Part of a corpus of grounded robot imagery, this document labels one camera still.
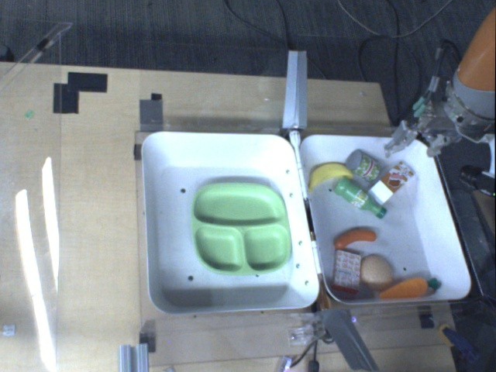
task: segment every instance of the orange carrot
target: orange carrot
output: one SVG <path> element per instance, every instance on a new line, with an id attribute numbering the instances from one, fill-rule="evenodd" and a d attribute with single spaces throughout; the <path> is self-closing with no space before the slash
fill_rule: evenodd
<path id="1" fill-rule="evenodd" d="M 377 235 L 372 230 L 367 229 L 354 229 L 349 232 L 345 232 L 338 238 L 334 240 L 334 248 L 337 250 L 343 250 L 351 243 L 355 241 L 375 241 Z"/>
<path id="2" fill-rule="evenodd" d="M 425 295 L 428 288 L 429 285 L 423 278 L 410 278 L 382 291 L 379 294 L 379 298 L 418 298 L 419 296 Z"/>

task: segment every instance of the wooden surface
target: wooden surface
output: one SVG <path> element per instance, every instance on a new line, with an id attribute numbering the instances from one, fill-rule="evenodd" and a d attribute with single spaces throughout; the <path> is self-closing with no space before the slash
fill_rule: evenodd
<path id="1" fill-rule="evenodd" d="M 60 117 L 51 112 L 53 83 L 67 82 L 68 71 L 108 74 L 108 91 L 80 93 L 79 114 Z M 53 300 L 53 288 L 48 284 L 43 290 L 55 313 L 58 370 L 118 370 L 119 345 L 137 344 L 144 321 L 133 146 L 139 130 L 140 99 L 149 99 L 151 93 L 163 96 L 166 129 L 276 133 L 282 117 L 284 79 L 35 65 L 16 79 L 15 87 L 0 94 L 0 119 L 9 119 L 2 127 L 8 153 L 0 157 L 4 184 L 0 190 L 0 324 L 18 327 L 16 336 L 0 336 L 1 370 L 43 370 L 15 240 L 12 196 L 27 188 L 33 200 L 30 208 L 41 204 L 38 170 L 49 154 L 60 190 L 57 299 Z M 34 112 L 31 119 L 26 118 L 27 111 Z M 329 124 L 326 128 L 333 125 L 333 131 L 341 133 L 380 133 L 388 128 L 377 84 L 310 81 L 308 120 L 314 129 Z M 372 127 L 365 128 L 364 123 Z M 42 246 L 46 233 L 41 213 L 33 208 L 31 219 L 36 254 L 43 267 L 47 251 Z M 43 282 L 48 276 L 42 274 Z M 449 310 L 440 309 L 435 315 L 442 320 L 437 322 L 450 319 Z M 380 311 L 373 318 L 364 316 L 360 329 L 382 370 L 398 370 L 398 366 L 402 370 L 454 370 L 450 350 L 434 330 L 422 330 L 417 324 L 401 313 Z M 243 323 L 239 326 L 238 332 L 242 332 Z M 165 327 L 184 334 L 180 321 L 171 320 Z M 272 340 L 287 340 L 281 338 L 283 331 L 275 329 Z M 397 346 L 391 349 L 393 342 Z M 201 352 L 208 355 L 219 344 L 202 346 Z M 294 348 L 294 354 L 300 350 Z M 264 357 L 198 365 L 188 363 L 188 351 L 185 348 L 181 364 L 176 363 L 177 372 L 272 371 L 277 362 L 276 357 Z M 319 356 L 321 370 L 347 370 L 336 345 L 320 351 L 324 352 Z M 169 366 L 165 361 L 159 365 L 160 357 L 154 357 L 152 371 Z"/>

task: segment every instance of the banana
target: banana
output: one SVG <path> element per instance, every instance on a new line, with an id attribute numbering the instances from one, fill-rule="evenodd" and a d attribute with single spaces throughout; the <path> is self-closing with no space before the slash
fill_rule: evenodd
<path id="1" fill-rule="evenodd" d="M 325 163 L 318 165 L 317 168 L 310 173 L 310 181 L 308 183 L 309 191 L 312 191 L 317 184 L 332 177 L 347 177 L 351 179 L 353 177 L 353 172 L 340 163 Z"/>

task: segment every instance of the sausage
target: sausage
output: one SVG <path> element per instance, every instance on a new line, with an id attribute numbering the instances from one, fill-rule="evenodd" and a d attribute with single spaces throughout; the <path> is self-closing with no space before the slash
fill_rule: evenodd
<path id="1" fill-rule="evenodd" d="M 353 229 L 345 232 L 334 240 L 334 248 L 343 250 L 355 241 L 375 241 L 377 235 L 374 231 L 369 229 Z"/>

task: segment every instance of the green divided plate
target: green divided plate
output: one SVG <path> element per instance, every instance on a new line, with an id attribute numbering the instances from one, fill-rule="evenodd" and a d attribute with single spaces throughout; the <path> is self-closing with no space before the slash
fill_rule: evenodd
<path id="1" fill-rule="evenodd" d="M 217 273 L 268 273 L 291 255 L 288 213 L 268 186 L 207 184 L 195 195 L 192 222 L 198 258 Z"/>

